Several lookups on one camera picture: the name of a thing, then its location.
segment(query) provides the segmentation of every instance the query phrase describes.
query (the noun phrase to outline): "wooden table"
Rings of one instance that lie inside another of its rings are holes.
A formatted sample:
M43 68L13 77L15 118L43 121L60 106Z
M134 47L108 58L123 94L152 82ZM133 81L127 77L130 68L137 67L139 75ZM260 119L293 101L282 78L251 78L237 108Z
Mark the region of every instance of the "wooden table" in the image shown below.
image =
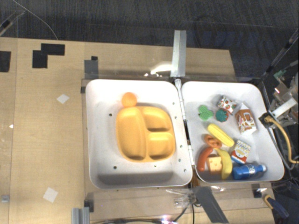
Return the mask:
M40 50L41 43L65 44L65 56L48 56L47 69L33 69L32 51ZM10 195L9 203L0 203L0 223L71 223L71 209L82 208L85 199L84 60L97 56L103 74L142 75L171 61L172 47L0 38L0 50L12 52L10 71L0 73L0 194ZM221 75L235 75L227 50L187 49L186 64L187 74L212 76L221 67ZM69 97L64 104L57 101L62 94ZM48 187L58 192L53 203L43 198ZM273 195L269 183L261 187ZM243 196L234 190L239 186L229 188L230 198L220 196L219 204L230 223L274 223L262 199L251 196L250 185L243 186ZM150 201L140 208L134 199L121 198L141 217L155 210ZM170 214L181 211L172 204L167 208ZM198 223L210 223L202 208L195 211ZM191 222L188 210L180 223Z

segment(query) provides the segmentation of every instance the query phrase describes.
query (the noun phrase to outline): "yellow cable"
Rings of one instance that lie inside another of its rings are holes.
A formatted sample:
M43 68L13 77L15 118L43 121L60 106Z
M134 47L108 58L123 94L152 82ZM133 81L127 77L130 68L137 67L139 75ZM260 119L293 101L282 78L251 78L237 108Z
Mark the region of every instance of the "yellow cable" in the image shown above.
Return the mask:
M288 147L288 160L289 160L289 162L291 162L291 163L299 163L299 161L295 161L295 160L292 159L292 150L291 150L290 139L289 139L287 133L285 132L284 128L278 122L276 122L276 120L274 118L272 118L271 116L267 116L265 118L265 121L267 123L271 122L271 123L275 124L277 126L277 128L280 129L281 133L283 134L283 136L285 138L285 141L286 141L286 145Z

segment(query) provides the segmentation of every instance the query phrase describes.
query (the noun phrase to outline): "orange fruit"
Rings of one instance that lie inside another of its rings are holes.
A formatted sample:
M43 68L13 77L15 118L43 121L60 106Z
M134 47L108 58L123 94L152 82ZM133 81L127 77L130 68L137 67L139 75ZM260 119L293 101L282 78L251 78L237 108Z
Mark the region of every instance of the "orange fruit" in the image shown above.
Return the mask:
M127 92L123 95L121 103L124 107L133 107L137 104L137 98L133 93Z

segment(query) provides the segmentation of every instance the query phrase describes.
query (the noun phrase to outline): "bottle label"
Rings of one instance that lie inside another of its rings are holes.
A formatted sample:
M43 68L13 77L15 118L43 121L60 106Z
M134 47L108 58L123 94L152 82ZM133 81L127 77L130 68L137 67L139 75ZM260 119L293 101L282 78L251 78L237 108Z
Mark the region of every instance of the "bottle label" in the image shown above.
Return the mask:
M249 176L252 176L253 174L256 173L256 169L254 168L253 165L249 164L247 165L248 169L249 169Z

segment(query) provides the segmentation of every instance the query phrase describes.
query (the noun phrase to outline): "white sticker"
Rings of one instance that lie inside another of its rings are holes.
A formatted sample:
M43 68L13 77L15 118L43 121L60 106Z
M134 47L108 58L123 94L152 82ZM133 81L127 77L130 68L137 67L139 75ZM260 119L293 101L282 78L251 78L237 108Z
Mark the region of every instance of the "white sticker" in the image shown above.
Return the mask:
M43 195L43 198L53 203L55 201L57 194L58 192L56 192L54 189L48 188L45 194Z
M68 97L67 95L61 95L57 98L57 100L61 103L64 104L70 97Z

